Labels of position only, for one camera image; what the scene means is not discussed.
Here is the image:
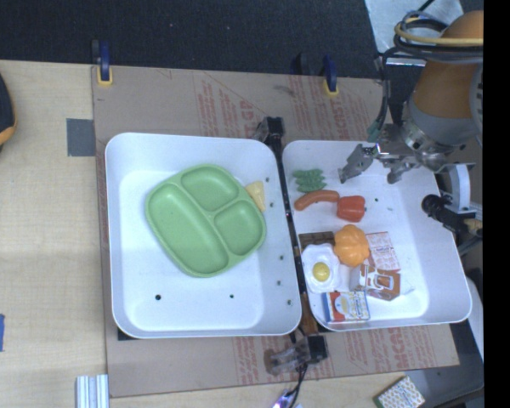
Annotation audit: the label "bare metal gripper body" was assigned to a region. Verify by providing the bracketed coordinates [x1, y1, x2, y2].
[376, 120, 456, 173]

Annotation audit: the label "red bell pepper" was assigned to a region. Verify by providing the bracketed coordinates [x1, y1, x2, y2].
[336, 195, 367, 224]

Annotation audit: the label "green pea pods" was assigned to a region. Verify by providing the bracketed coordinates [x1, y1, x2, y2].
[292, 167, 329, 194]

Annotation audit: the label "orange sausage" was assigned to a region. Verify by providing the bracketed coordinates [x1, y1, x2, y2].
[293, 189, 341, 213]

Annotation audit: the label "white plastic tray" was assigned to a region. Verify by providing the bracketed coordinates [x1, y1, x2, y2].
[280, 139, 473, 333]
[104, 132, 303, 340]

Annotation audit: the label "orange pumpkin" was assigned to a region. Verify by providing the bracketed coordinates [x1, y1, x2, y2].
[332, 224, 371, 268]

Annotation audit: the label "brown chocolate bar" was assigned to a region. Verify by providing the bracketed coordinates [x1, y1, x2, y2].
[297, 230, 337, 255]

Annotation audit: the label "yellow cheese wedge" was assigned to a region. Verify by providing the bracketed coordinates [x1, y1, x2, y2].
[244, 179, 267, 213]

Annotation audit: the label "brown and white carton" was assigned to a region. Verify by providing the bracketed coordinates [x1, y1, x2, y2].
[354, 263, 403, 303]

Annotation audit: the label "white fried egg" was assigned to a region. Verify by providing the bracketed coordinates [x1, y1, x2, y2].
[301, 243, 341, 294]

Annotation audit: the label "white orange and blue carton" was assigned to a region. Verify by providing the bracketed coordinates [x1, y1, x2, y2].
[320, 290, 371, 325]

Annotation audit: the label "green divided plate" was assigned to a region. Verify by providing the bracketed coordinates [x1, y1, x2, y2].
[144, 163, 268, 279]

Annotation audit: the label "brown cardboard board red print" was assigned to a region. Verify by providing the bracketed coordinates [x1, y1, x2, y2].
[90, 65, 462, 399]

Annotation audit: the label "green and yellow patterned box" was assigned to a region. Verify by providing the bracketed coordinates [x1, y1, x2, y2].
[372, 375, 427, 408]

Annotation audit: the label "black cylinder on white bracket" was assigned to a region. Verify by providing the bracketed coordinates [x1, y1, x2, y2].
[421, 162, 485, 235]

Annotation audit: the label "black block with thin wires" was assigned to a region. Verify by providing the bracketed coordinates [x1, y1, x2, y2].
[253, 116, 286, 145]
[264, 333, 329, 376]

